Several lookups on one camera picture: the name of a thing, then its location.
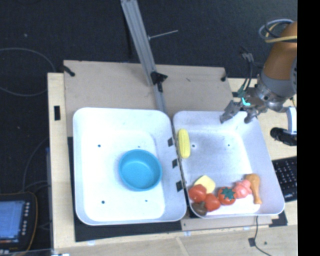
black clip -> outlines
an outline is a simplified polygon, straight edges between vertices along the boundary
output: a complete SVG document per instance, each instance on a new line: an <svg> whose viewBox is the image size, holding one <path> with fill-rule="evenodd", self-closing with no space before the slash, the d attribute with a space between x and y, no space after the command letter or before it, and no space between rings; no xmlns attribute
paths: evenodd
<svg viewBox="0 0 320 256"><path fill-rule="evenodd" d="M152 79L153 84L154 85L157 84L158 91L162 93L164 91L163 88L162 88L162 82L164 80L166 80L168 76L165 75L165 74L160 74L160 73L155 72L155 71L153 71L150 75L151 75L151 79Z"/></svg>
<svg viewBox="0 0 320 256"><path fill-rule="evenodd" d="M59 70L60 70L62 73L64 73L64 72L68 73L68 74L69 74L70 76L72 76L72 77L74 77L74 76L76 75L75 72L72 72L71 69L68 68L68 67L65 66L65 65L60 66L60 67L59 67Z"/></svg>

black cable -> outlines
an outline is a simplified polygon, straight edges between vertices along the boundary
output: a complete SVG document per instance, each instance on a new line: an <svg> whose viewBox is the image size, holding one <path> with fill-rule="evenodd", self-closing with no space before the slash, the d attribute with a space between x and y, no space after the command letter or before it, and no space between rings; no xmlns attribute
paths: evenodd
<svg viewBox="0 0 320 256"><path fill-rule="evenodd" d="M42 229L42 230L46 230L46 231L51 231L49 227L46 227L47 225L50 225L52 223L52 219L49 220L48 222L46 223L43 223L41 225L37 225L36 228L37 229Z"/></svg>
<svg viewBox="0 0 320 256"><path fill-rule="evenodd" d="M255 223L256 223L256 228L255 228L255 235L254 235L254 239L253 239L255 248L257 248L260 252L262 252L262 253L265 254L265 255L272 256L271 254L269 254L269 253L261 250L261 249L257 246L257 244L256 244L256 238L257 238L257 234L258 234L258 215L256 216Z"/></svg>
<svg viewBox="0 0 320 256"><path fill-rule="evenodd" d="M292 101L292 104L293 104L295 110L297 110L295 98L294 98L294 97L291 97L290 100Z"/></svg>
<svg viewBox="0 0 320 256"><path fill-rule="evenodd" d="M248 62L249 64L249 81L246 85L246 88L244 89L244 91L246 92L251 84L251 80L252 80L252 74L253 74L253 63L251 61Z"/></svg>
<svg viewBox="0 0 320 256"><path fill-rule="evenodd" d="M245 79L244 79L243 84L241 85L241 88L245 88L248 79L249 79L249 78L246 76Z"/></svg>
<svg viewBox="0 0 320 256"><path fill-rule="evenodd" d="M38 51L27 49L27 48L19 48L19 47L1 48L0 49L0 52L4 52L4 51L24 51L24 52L30 52L30 53L37 54L37 55L41 56L42 58L44 58L50 64L54 73L56 72L56 68L53 65L53 63L46 56L44 56L42 53L40 53ZM34 96L39 96L41 94L44 94L45 92L48 91L48 89L44 89L44 90L37 92L37 93L23 94L23 93L17 93L17 92L7 90L3 87L0 87L0 90L4 91L5 93L17 96L17 97L34 97Z"/></svg>
<svg viewBox="0 0 320 256"><path fill-rule="evenodd" d="M254 62L253 63L253 66L255 66L256 68L258 69L263 69L264 68L264 63L261 63L261 62Z"/></svg>
<svg viewBox="0 0 320 256"><path fill-rule="evenodd" d="M264 30L267 31L273 38L279 38L280 35L277 35L275 33L273 33L269 28L268 28L268 25L271 21L268 21L265 25L264 25ZM283 24L291 24L292 22L290 21L281 21L279 23L276 24L276 26L279 26L279 25L283 25Z"/></svg>
<svg viewBox="0 0 320 256"><path fill-rule="evenodd" d="M42 146L43 143L46 142L46 140L48 140L49 137L46 137L44 140L42 140L38 146L36 146L35 150L32 152L26 166L25 166L25 169L24 169L24 173L23 173L23 180L22 180L22 192L25 192L26 188L25 188L25 185L26 185L26 177L27 177L27 171L28 171L28 168L29 168L29 164L31 162L31 160L33 159L34 155L36 154L36 152L39 150L39 148Z"/></svg>
<svg viewBox="0 0 320 256"><path fill-rule="evenodd" d="M33 186L35 186L37 184L41 184L41 183L48 183L48 181L47 180L40 180L40 181L36 181L34 183L31 183L31 184L29 184L28 186L26 186L24 188L24 191L20 190L19 193L25 192L28 188L33 187Z"/></svg>
<svg viewBox="0 0 320 256"><path fill-rule="evenodd" d="M34 193L34 194L36 194L36 193L38 193L38 192L39 192L39 190L41 190L41 189L43 189L43 188L49 188L49 187L51 187L51 185L50 185L50 184L42 185L42 186L38 187L38 188L37 188L37 190L36 190L36 191L34 191L33 193Z"/></svg>

black keyboard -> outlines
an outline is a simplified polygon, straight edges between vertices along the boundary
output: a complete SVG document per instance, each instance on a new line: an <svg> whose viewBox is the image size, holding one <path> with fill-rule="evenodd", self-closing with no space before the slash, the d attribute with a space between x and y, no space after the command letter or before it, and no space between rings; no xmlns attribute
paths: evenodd
<svg viewBox="0 0 320 256"><path fill-rule="evenodd" d="M297 200L297 156L273 160L272 163L284 201Z"/></svg>

red tomato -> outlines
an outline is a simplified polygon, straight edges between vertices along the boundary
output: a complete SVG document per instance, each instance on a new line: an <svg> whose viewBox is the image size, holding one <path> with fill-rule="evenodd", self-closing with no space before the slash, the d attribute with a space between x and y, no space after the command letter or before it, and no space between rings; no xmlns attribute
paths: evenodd
<svg viewBox="0 0 320 256"><path fill-rule="evenodd" d="M201 184L194 185L189 189L188 194L195 203L200 203L201 201L205 200L207 189Z"/></svg>
<svg viewBox="0 0 320 256"><path fill-rule="evenodd" d="M232 205L236 201L236 192L228 186L223 186L218 190L218 199L223 205Z"/></svg>
<svg viewBox="0 0 320 256"><path fill-rule="evenodd" d="M208 212L212 212L214 210L219 209L221 203L219 199L212 193L208 193L204 199L204 207L208 210Z"/></svg>

toy food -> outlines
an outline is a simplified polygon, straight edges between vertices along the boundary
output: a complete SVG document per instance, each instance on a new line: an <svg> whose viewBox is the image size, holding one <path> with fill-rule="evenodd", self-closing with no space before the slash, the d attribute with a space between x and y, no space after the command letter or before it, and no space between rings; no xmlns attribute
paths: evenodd
<svg viewBox="0 0 320 256"><path fill-rule="evenodd" d="M221 203L219 199L212 193L208 193L204 199L204 207L207 209L208 212L212 212L214 210L219 209Z"/></svg>
<svg viewBox="0 0 320 256"><path fill-rule="evenodd" d="M212 193L216 188L216 183L207 175L203 175L198 178L194 185L201 184L206 188L207 193Z"/></svg>
<svg viewBox="0 0 320 256"><path fill-rule="evenodd" d="M218 190L218 199L223 205L232 205L236 201L236 192L231 187L223 186Z"/></svg>
<svg viewBox="0 0 320 256"><path fill-rule="evenodd" d="M205 207L205 202L193 202L191 204L192 209L199 215L205 216L208 212L207 208Z"/></svg>
<svg viewBox="0 0 320 256"><path fill-rule="evenodd" d="M245 179L251 183L251 190L253 194L253 202L256 205L261 205L262 201L259 197L260 177L255 173L250 173L245 176Z"/></svg>
<svg viewBox="0 0 320 256"><path fill-rule="evenodd" d="M240 199L245 198L249 194L252 194L250 186L251 182L247 179L236 182L235 187L233 188L233 190L235 191L235 197Z"/></svg>
<svg viewBox="0 0 320 256"><path fill-rule="evenodd" d="M195 203L200 203L205 200L207 189L203 185L197 184L189 189L188 194Z"/></svg>
<svg viewBox="0 0 320 256"><path fill-rule="evenodd" d="M180 129L178 131L178 146L179 146L180 156L182 158L188 158L190 156L191 149L190 149L189 134L186 129Z"/></svg>

